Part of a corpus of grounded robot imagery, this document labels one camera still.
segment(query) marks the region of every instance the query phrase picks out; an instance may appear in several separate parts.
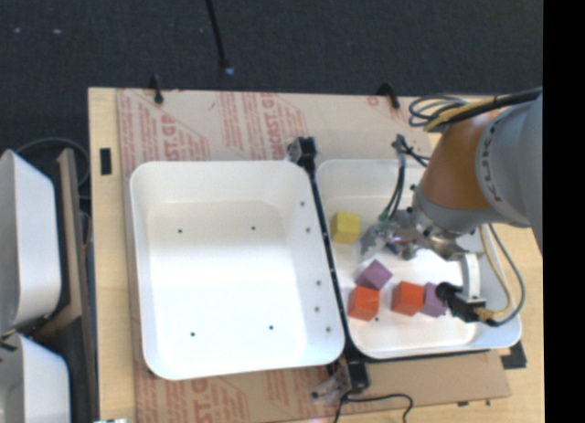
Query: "purple cube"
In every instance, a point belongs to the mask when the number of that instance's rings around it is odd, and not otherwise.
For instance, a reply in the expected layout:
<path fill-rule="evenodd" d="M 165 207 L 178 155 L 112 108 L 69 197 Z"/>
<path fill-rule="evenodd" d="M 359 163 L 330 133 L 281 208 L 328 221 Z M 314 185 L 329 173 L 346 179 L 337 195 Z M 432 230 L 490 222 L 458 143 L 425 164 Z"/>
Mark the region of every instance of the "purple cube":
<path fill-rule="evenodd" d="M 357 277 L 356 284 L 380 291 L 392 274 L 379 261 L 372 260 L 369 266 Z"/>
<path fill-rule="evenodd" d="M 447 311 L 447 306 L 442 304 L 442 301 L 437 298 L 435 289 L 437 285 L 428 282 L 424 286 L 424 303 L 420 312 L 427 314 L 430 317 L 439 317 Z"/>

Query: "white plastic part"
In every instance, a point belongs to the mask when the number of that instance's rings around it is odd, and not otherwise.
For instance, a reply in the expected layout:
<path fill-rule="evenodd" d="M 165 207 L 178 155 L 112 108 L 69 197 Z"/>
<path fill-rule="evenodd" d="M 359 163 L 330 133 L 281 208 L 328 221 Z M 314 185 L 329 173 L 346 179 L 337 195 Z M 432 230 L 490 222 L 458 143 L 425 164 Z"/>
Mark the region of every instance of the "white plastic part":
<path fill-rule="evenodd" d="M 400 208 L 412 204 L 409 187 L 419 183 L 422 171 L 418 164 L 409 161 Z M 326 219 L 330 220 L 337 211 L 357 213 L 363 234 L 377 223 L 378 215 L 392 195 L 397 176 L 397 160 L 332 160 L 323 163 L 316 177 Z M 460 243 L 471 252 L 483 250 L 478 234 L 462 237 Z M 429 281 L 462 285 L 459 261 L 445 261 L 428 249 L 418 251 L 414 259 L 406 261 L 389 249 L 383 249 L 360 264 L 359 241 L 350 246 L 332 243 L 332 249 L 345 310 L 357 276 L 372 259 L 378 259 L 393 274 L 380 292 L 377 319 L 365 322 L 348 318 L 351 340 L 367 356 L 391 359 L 503 348 L 515 344 L 520 337 L 518 317 L 502 327 L 493 328 L 482 323 L 464 323 L 450 313 L 432 318 L 421 313 L 406 316 L 390 309 L 392 289 L 401 280 L 422 286 Z M 487 307 L 495 311 L 503 308 L 506 305 L 505 292 L 485 256 L 479 259 L 479 268 L 481 296 L 487 300 Z"/>
<path fill-rule="evenodd" d="M 69 372 L 65 360 L 15 333 L 0 349 L 0 423 L 69 423 Z"/>
<path fill-rule="evenodd" d="M 7 150 L 0 158 L 0 333 L 55 310 L 61 291 L 55 190 Z"/>
<path fill-rule="evenodd" d="M 130 182 L 144 358 L 167 379 L 324 365 L 345 343 L 306 172 L 151 162 Z"/>
<path fill-rule="evenodd" d="M 462 297 L 466 300 L 477 300 L 482 296 L 481 271 L 477 254 L 465 254 L 461 258 L 463 291 Z"/>

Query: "orange cube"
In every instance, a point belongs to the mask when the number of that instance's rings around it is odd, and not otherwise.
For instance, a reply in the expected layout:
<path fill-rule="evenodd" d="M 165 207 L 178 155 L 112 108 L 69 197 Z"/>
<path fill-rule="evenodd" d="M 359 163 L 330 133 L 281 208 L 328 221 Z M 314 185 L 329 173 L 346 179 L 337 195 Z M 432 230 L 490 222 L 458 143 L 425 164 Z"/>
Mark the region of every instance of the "orange cube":
<path fill-rule="evenodd" d="M 347 315 L 362 321 L 371 321 L 378 314 L 380 292 L 371 288 L 356 286 L 349 294 Z"/>
<path fill-rule="evenodd" d="M 413 316 L 422 309 L 424 287 L 402 281 L 392 290 L 390 309 L 408 316 Z"/>

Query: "yellow cube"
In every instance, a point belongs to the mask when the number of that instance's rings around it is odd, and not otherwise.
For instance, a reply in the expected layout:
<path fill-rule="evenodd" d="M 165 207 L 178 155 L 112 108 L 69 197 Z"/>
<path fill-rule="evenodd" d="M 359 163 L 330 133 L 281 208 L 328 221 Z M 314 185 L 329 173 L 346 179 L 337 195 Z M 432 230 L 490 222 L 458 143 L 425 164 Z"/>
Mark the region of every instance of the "yellow cube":
<path fill-rule="evenodd" d="M 359 237 L 359 215 L 337 212 L 331 219 L 331 239 L 335 243 L 353 243 Z"/>

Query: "black pole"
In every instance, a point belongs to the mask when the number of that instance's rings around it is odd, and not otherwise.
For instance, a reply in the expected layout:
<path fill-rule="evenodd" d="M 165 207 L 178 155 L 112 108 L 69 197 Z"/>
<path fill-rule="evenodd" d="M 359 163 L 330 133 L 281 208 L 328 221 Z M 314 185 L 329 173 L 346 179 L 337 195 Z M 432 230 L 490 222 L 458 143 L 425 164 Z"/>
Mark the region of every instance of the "black pole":
<path fill-rule="evenodd" d="M 219 65 L 226 71 L 227 74 L 232 75 L 234 73 L 234 68 L 230 66 L 228 57 L 226 56 L 226 51 L 223 48 L 223 42 L 221 40 L 221 33 L 219 31 L 218 19 L 216 17 L 216 11 L 213 7 L 213 2 L 211 0 L 205 0 L 205 4 L 209 14 L 209 19 L 211 20 L 213 35 L 216 39 L 216 46 L 218 47 Z"/>

